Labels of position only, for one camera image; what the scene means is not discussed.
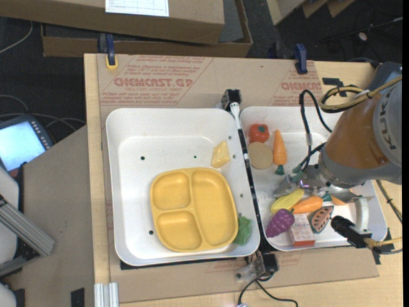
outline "white cable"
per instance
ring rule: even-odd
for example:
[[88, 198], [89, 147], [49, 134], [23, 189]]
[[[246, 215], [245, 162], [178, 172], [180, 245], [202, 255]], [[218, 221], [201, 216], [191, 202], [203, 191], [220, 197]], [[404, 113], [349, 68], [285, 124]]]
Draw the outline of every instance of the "white cable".
[[33, 32], [33, 22], [30, 20], [30, 30], [28, 31], [28, 33], [25, 35], [24, 38], [22, 38], [21, 40], [9, 45], [7, 48], [4, 48], [2, 50], [0, 50], [0, 54], [6, 52], [7, 50], [14, 48], [16, 45], [20, 44], [21, 42], [23, 42], [26, 38], [28, 38], [31, 34], [31, 32]]

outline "toy tomato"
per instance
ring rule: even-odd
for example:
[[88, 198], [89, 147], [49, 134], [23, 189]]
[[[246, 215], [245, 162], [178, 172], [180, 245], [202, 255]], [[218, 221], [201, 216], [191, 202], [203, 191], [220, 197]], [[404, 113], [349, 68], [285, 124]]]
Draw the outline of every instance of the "toy tomato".
[[268, 132], [268, 127], [265, 124], [253, 124], [250, 126], [249, 131], [249, 141], [253, 142], [262, 142], [268, 140], [270, 133]]

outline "blue clamp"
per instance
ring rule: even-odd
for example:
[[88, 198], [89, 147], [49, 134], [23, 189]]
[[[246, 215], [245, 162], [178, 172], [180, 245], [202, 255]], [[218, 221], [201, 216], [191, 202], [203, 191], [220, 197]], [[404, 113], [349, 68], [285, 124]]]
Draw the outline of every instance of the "blue clamp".
[[304, 44], [298, 43], [294, 47], [294, 57], [297, 59], [295, 68], [299, 74], [308, 73], [307, 70], [307, 49], [304, 47]]
[[118, 60], [114, 50], [114, 37], [112, 34], [102, 33], [98, 40], [98, 52], [104, 53], [105, 62], [109, 70], [115, 70], [118, 67]]

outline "brown box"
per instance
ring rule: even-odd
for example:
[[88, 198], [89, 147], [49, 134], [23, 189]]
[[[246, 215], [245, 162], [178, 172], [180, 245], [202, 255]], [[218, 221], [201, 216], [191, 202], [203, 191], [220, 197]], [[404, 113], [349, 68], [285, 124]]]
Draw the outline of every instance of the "brown box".
[[[246, 57], [252, 47], [252, 38], [247, 25], [242, 0], [234, 0], [238, 25], [242, 38], [234, 42], [219, 42], [215, 45], [181, 43], [163, 40], [144, 40], [134, 36], [114, 36], [114, 49], [118, 54], [154, 54], [170, 56]], [[43, 54], [46, 57], [83, 57], [96, 53], [98, 32], [57, 28], [42, 25]]]
[[222, 0], [168, 0], [169, 17], [105, 12], [105, 0], [0, 0], [0, 15], [108, 33], [216, 44]]

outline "toy carrot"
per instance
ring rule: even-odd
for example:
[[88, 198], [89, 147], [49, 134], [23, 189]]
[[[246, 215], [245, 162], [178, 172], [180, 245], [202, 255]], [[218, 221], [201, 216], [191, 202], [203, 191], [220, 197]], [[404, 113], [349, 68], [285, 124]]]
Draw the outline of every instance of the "toy carrot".
[[275, 174], [284, 175], [284, 165], [287, 163], [287, 150], [280, 130], [275, 131], [273, 146], [273, 162], [278, 166]]
[[315, 212], [322, 207], [323, 199], [319, 196], [311, 196], [301, 200], [290, 208], [293, 214], [301, 214], [304, 212]]

